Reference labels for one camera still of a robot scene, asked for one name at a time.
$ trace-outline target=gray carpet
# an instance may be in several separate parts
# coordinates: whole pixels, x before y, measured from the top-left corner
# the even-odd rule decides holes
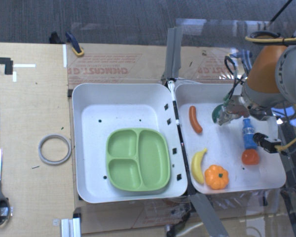
[[[0,42],[62,41],[166,45],[168,28],[183,25],[183,45],[249,48],[244,36],[261,30],[288,0],[0,0]],[[296,0],[269,30],[290,37]]]

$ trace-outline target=blue bottle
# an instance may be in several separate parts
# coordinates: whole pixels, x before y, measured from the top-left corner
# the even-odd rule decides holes
[[[253,135],[255,133],[254,127],[251,125],[249,118],[243,119],[242,137],[245,143],[245,149],[256,149],[258,146],[253,141]]]

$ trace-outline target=black tape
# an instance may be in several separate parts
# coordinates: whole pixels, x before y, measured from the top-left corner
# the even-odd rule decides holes
[[[72,97],[73,96],[73,89],[68,89],[68,91],[67,91],[67,96],[68,97]]]
[[[11,58],[4,58],[0,57],[0,64],[4,64],[4,74],[5,75],[12,75],[13,74],[13,61]]]

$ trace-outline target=orange pumpkin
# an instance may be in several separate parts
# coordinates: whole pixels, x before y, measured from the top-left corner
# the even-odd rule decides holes
[[[211,165],[205,170],[205,182],[213,190],[224,189],[229,183],[228,171],[218,165]]]

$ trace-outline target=metal bracket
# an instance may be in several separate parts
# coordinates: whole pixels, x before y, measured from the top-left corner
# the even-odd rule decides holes
[[[192,202],[197,214],[203,221],[206,230],[212,237],[228,237],[229,234],[223,226],[221,220],[216,214],[211,203],[208,201],[206,195],[202,193],[196,193],[189,196],[189,200]]]
[[[161,78],[162,81],[179,77],[182,36],[182,26],[168,29],[166,65]]]
[[[80,218],[62,219],[60,224],[61,237],[81,237]]]

